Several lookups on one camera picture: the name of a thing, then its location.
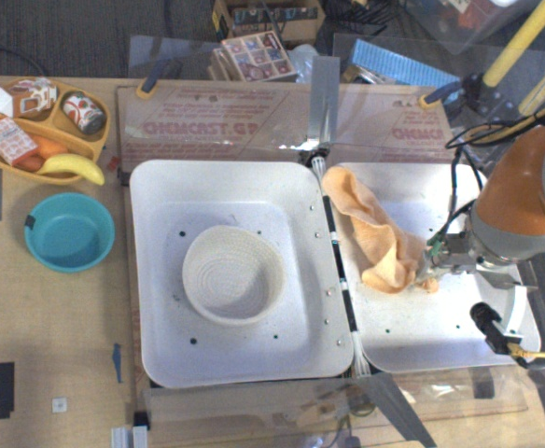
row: teal bowl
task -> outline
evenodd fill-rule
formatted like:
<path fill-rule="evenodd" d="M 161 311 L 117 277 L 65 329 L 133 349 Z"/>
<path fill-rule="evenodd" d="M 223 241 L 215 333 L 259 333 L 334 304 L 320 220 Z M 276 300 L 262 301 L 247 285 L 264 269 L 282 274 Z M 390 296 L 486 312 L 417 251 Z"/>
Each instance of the teal bowl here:
<path fill-rule="evenodd" d="M 76 192 L 50 196 L 24 223 L 26 245 L 41 263 L 61 273 L 95 266 L 110 252 L 115 223 L 101 203 Z"/>

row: orange cloth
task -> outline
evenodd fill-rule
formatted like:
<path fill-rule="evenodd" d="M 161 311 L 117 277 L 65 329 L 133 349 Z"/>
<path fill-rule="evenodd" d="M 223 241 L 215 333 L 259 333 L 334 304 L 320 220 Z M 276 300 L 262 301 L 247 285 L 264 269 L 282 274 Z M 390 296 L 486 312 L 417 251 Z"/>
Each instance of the orange cloth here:
<path fill-rule="evenodd" d="M 413 284 L 426 241 L 399 228 L 350 170 L 328 169 L 322 188 L 339 212 L 351 218 L 356 241 L 372 264 L 363 272 L 362 282 L 389 294 Z M 428 279 L 422 287 L 435 292 L 438 282 Z"/>

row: wooden table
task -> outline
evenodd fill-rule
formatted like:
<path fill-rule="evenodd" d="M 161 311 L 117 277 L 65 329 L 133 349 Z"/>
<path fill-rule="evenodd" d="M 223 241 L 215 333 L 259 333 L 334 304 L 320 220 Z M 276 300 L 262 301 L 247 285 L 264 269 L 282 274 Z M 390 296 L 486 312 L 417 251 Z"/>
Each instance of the wooden table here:
<path fill-rule="evenodd" d="M 0 77 L 0 84 L 11 79 Z M 81 181 L 58 187 L 3 172 L 0 362 L 15 363 L 15 410 L 10 418 L 0 420 L 0 448 L 108 446 L 111 428 L 130 427 L 136 406 L 130 310 L 130 287 L 135 284 L 130 284 L 128 275 L 124 193 L 116 172 L 106 166 L 118 155 L 116 88 L 137 81 L 59 79 L 102 98 L 114 116 L 98 160 L 105 169 L 106 183 L 97 187 Z M 23 239 L 28 212 L 49 195 L 65 191 L 98 199 L 115 220 L 112 251 L 101 264 L 83 273 L 55 273 L 45 268 L 31 256 Z M 121 346 L 122 383 L 112 361 L 115 343 Z M 439 446 L 545 448 L 545 415 L 538 392 L 524 372 L 515 373 L 527 411 L 426 422 Z M 67 398 L 67 410 L 53 413 L 52 401 L 60 397 Z M 394 440 L 395 429 L 355 428 L 355 434 L 364 446 L 379 446 Z"/>

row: banana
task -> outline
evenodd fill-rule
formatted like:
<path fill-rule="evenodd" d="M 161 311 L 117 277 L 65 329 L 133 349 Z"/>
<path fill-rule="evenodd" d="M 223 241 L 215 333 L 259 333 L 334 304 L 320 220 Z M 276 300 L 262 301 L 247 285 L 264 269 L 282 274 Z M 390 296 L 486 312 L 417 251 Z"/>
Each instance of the banana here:
<path fill-rule="evenodd" d="M 57 154 L 48 158 L 42 167 L 36 171 L 37 175 L 48 173 L 73 173 L 81 175 L 90 182 L 102 186 L 105 183 L 105 175 L 98 165 L 79 154 Z"/>

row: soda can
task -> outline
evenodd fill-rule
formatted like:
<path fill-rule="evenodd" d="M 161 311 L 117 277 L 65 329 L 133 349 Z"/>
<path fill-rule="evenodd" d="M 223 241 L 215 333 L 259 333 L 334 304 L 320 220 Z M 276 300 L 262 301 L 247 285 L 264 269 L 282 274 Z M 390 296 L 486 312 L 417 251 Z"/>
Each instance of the soda can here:
<path fill-rule="evenodd" d="M 101 108 L 81 91 L 67 96 L 63 100 L 62 109 L 84 134 L 97 133 L 106 121 L 106 115 Z"/>

